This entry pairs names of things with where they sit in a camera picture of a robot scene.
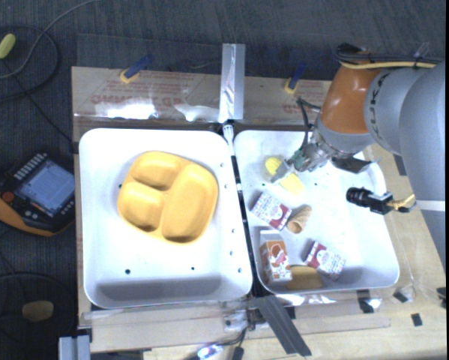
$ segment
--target small box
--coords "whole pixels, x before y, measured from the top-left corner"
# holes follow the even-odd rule
[[[328,250],[324,245],[317,241],[314,242],[304,260],[306,266],[317,269],[332,280],[337,280],[343,271],[345,263],[346,260],[340,255]]]
[[[263,192],[251,212],[276,230],[282,230],[292,211],[269,193]]]
[[[279,233],[261,231],[261,247],[259,253],[264,267],[264,282],[274,284],[292,279],[289,256],[284,240]]]

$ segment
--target white tray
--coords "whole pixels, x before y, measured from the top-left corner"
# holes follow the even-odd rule
[[[179,246],[147,236],[117,211],[119,185],[147,151],[180,155],[216,176],[219,196],[202,237]],[[253,277],[226,141],[200,130],[94,129],[79,142],[84,289],[101,308],[228,301]]]
[[[247,220],[261,283],[273,293],[296,293],[289,291],[284,284],[266,286],[262,281],[264,271],[259,255],[259,232],[271,230],[272,227],[250,210],[260,193],[267,191],[293,210],[304,205],[313,209],[302,232],[294,234],[285,227],[280,233],[286,243],[291,265],[303,264],[303,252],[313,240],[346,259],[338,280],[322,276],[324,286],[319,292],[392,286],[399,278],[400,269],[384,217],[346,200],[346,191],[350,187],[373,190],[373,183],[366,172],[355,175],[327,163],[314,172],[299,175],[305,187],[300,196],[291,194],[280,185],[270,184],[264,165],[266,159],[271,156],[279,159],[291,157],[303,138],[304,132],[262,130],[245,130],[235,138]],[[299,293],[316,293],[316,289]]]

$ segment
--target dark floor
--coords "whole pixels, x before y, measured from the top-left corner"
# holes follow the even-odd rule
[[[23,63],[54,19],[86,1],[0,0],[0,40],[8,32],[18,37],[10,57],[0,60],[0,75]],[[260,76],[287,77],[289,55],[298,54],[307,63],[304,79],[330,80],[339,66],[333,51],[343,42],[404,55],[427,44],[429,56],[445,58],[446,0],[106,0],[73,10],[47,34],[20,73],[0,79],[0,173],[38,151],[72,158],[70,68],[119,63],[96,49],[79,52],[83,35],[187,47],[246,44],[264,50],[247,60],[262,67]],[[126,49],[119,55],[126,59]],[[73,331],[74,230],[43,238],[0,222],[0,359],[56,359],[56,338]],[[4,276],[13,272],[29,274]],[[32,325],[10,316],[23,299],[42,298],[57,306],[52,321]]]

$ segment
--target orange and black device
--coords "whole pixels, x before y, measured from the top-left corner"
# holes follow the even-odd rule
[[[28,233],[53,236],[75,220],[74,174],[47,153],[0,179],[0,221]]]

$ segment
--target beige table surface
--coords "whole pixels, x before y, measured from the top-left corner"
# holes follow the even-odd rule
[[[79,76],[73,74],[73,86],[79,85]],[[279,79],[263,80],[267,86],[283,84]],[[328,82],[323,82],[323,89]],[[395,199],[407,197],[412,191],[409,180],[399,175],[393,156],[373,145],[365,151],[385,174],[388,190]],[[79,158],[76,155],[76,234],[78,259],[79,315],[91,309],[82,285],[82,230],[79,209]],[[436,293],[446,286],[446,277],[427,226],[418,208],[408,214],[391,212],[385,217],[394,247],[400,257],[401,268],[408,276],[412,298],[402,303],[395,298],[385,298],[378,313],[328,316],[319,319],[310,316],[296,322],[307,346],[312,351],[310,359],[446,359],[447,313]],[[223,318],[213,307],[189,307],[180,312],[181,318],[169,321],[169,312],[156,311],[117,316],[113,323],[96,319],[92,326],[92,353],[119,352],[152,348],[142,354],[144,359],[186,359],[205,345],[186,338],[206,338],[207,342],[229,338],[223,334]],[[419,314],[422,325],[415,326],[412,314]],[[244,359],[293,359],[287,355],[269,328],[247,333],[243,342]],[[212,359],[232,357],[231,346]]]

